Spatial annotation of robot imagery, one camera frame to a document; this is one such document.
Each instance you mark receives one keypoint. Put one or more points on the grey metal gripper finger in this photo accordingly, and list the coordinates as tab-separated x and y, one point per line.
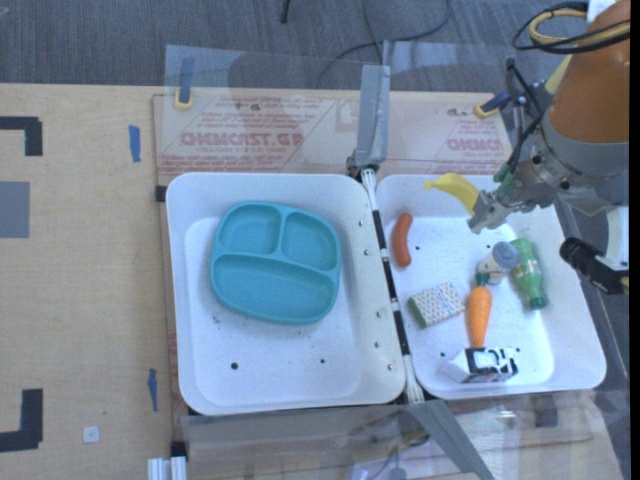
481	208
496	217

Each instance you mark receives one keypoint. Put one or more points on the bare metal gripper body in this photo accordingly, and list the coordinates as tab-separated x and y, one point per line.
537	178

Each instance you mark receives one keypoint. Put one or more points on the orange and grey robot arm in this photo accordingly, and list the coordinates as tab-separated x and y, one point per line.
590	93

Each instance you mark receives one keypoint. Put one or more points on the yellow banana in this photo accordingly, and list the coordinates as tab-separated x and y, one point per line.
457	188

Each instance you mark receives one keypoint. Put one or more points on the small can with grey lid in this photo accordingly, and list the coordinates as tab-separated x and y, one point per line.
497	260

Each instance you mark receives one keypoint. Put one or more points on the white plastic tray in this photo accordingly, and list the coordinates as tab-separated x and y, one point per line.
280	368
450	248

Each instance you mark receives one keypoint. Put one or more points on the green bottle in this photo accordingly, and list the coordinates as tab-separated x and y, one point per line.
527	273

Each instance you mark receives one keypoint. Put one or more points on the red sausage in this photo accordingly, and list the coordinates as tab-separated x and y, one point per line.
401	240

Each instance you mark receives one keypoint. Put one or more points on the orange carrot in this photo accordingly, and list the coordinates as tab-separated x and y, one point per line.
479	313

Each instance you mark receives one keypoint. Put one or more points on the white patterned packet, green edge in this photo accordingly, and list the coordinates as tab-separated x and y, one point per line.
436	304

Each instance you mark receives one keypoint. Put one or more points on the black and white carton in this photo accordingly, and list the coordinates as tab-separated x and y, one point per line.
487	365

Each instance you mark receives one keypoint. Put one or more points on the blue divided plate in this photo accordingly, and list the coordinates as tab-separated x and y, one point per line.
272	283

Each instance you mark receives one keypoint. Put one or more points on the brown cardboard board, red print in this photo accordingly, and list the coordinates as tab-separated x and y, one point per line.
240	138

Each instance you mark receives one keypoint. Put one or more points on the black cylinder on white bracket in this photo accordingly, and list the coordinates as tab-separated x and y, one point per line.
592	263

